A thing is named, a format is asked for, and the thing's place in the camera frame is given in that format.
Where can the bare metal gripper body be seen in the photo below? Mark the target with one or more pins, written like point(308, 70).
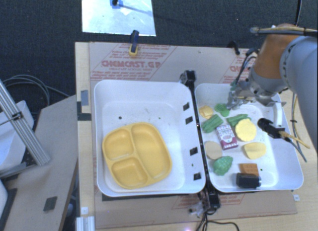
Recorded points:
point(248, 93)

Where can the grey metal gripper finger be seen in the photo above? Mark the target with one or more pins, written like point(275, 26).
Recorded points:
point(230, 102)
point(237, 102)

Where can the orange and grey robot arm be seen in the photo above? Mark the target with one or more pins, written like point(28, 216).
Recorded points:
point(295, 61)

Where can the small green toy vegetable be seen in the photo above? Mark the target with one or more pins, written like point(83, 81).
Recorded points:
point(221, 110)

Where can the green toy bean pods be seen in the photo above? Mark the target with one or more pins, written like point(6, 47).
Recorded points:
point(211, 123)
point(236, 119)

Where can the small yellow toy cracker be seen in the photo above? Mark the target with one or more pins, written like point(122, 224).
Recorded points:
point(205, 111)

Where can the round yellow toy disc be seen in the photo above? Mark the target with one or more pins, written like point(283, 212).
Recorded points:
point(246, 130)

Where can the red and white carton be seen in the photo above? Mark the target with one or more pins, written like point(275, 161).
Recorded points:
point(226, 137)

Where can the round tan toy biscuit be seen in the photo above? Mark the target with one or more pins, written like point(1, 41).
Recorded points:
point(213, 150)

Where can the yellow toy crisp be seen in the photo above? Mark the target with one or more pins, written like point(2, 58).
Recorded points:
point(254, 150)

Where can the green toy broccoli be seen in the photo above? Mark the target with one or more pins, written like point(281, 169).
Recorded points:
point(222, 166)

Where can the orange square toy biscuit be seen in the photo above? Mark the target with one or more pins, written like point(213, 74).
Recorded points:
point(249, 168)

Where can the white plastic tray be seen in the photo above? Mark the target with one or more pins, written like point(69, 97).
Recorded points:
point(139, 100)
point(278, 165)

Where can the brown cardboard board red print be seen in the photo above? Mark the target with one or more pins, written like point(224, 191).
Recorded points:
point(159, 61)

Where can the yellow divided plate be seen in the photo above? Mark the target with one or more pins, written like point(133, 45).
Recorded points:
point(139, 154)

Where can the black cylinder on white bracket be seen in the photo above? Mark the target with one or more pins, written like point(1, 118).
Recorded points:
point(269, 127)

